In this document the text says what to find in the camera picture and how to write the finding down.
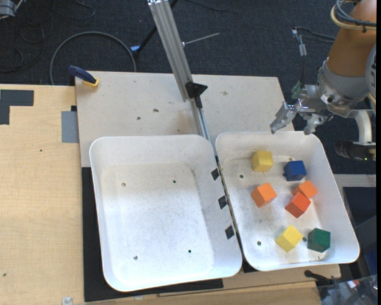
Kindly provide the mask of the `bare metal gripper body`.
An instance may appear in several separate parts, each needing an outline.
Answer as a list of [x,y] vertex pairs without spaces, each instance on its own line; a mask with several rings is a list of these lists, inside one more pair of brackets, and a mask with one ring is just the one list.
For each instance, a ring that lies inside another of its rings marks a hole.
[[353,100],[328,85],[298,84],[293,89],[293,98],[296,100],[294,109],[306,118],[330,118],[335,114],[346,118],[353,109]]

